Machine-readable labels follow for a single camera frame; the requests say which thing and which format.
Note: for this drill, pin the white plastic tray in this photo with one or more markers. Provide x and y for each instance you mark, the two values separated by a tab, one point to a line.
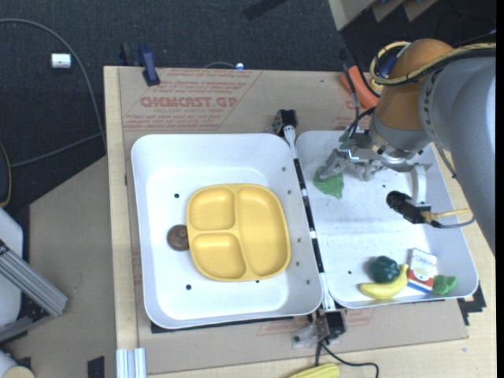
165	164
366	227

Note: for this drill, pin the yellow divided plate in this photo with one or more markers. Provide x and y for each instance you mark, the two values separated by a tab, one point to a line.
256	230

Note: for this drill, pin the green broccoli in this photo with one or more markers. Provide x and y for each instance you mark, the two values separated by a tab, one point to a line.
443	285

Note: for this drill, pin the green lettuce leaf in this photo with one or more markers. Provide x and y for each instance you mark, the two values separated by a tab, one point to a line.
331	186

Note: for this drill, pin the brown chocolate swirl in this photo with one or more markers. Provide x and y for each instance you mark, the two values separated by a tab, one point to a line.
176	239

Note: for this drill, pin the brown cardboard board, red print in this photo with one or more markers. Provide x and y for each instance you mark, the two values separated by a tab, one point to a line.
236	97

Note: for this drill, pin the thin black and white rod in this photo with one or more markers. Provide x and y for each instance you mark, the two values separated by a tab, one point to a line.
309	211

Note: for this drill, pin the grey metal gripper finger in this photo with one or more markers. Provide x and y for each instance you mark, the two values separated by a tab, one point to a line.
334	165
368	171

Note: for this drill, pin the dark green bell pepper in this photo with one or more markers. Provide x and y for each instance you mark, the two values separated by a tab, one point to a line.
382	269

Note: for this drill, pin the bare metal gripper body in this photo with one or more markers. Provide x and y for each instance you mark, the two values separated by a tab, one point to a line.
366	150

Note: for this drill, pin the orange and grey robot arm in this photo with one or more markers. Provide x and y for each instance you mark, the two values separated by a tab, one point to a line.
456	104

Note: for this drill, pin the yellow banana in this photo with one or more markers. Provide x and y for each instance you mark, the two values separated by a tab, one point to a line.
384	290

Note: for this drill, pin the white red blue carton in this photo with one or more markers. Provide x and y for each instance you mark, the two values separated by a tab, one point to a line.
421	272

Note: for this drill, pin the black cylinder on white bracket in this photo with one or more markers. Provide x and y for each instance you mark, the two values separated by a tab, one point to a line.
409	209

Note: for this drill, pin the yellow corn cob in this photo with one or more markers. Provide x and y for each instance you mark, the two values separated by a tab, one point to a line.
317	371

